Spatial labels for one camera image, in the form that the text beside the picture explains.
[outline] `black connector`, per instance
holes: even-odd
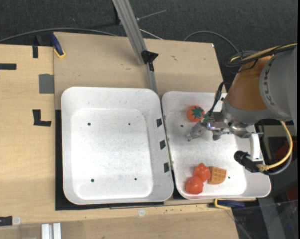
[[[237,151],[234,154],[234,159],[239,164],[243,165],[245,167],[245,169],[250,171],[251,173],[260,172],[260,170],[256,167],[256,165],[262,164],[262,161],[253,162],[252,160],[248,159],[248,156],[250,156],[250,155],[246,152]]]

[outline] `blue clamp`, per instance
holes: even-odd
[[[53,33],[51,33],[51,34],[49,34],[49,39],[50,39],[52,45],[54,46],[54,52],[56,53],[57,57],[64,58],[66,56],[66,53],[61,48],[61,45],[60,45],[57,37]]]

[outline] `tomato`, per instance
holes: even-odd
[[[199,177],[193,176],[186,181],[185,191],[190,194],[200,194],[203,191],[203,182]]]
[[[204,109],[200,106],[189,107],[186,115],[191,122],[198,122],[203,119]]]
[[[202,182],[205,182],[211,178],[210,169],[203,163],[199,164],[194,168],[193,175],[199,177]]]

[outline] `white tray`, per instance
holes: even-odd
[[[173,193],[159,96],[72,87],[61,97],[63,188],[75,204],[155,202]]]
[[[171,91],[165,93],[162,98],[169,150],[179,193],[187,199],[264,197],[268,195],[271,190],[268,176],[247,171],[233,158],[237,150],[250,151],[248,139],[223,135],[221,139],[213,141],[212,132],[207,131],[200,138],[187,141],[187,135],[195,125],[195,122],[187,119],[188,108],[191,105],[199,105],[208,111],[213,104],[214,95],[214,93]],[[214,110],[220,111],[221,105],[222,102],[219,101]],[[255,132],[252,126],[248,130]],[[185,191],[185,183],[189,177],[193,176],[195,166],[200,163],[226,169],[226,179],[218,185],[204,182],[202,193],[189,194]]]

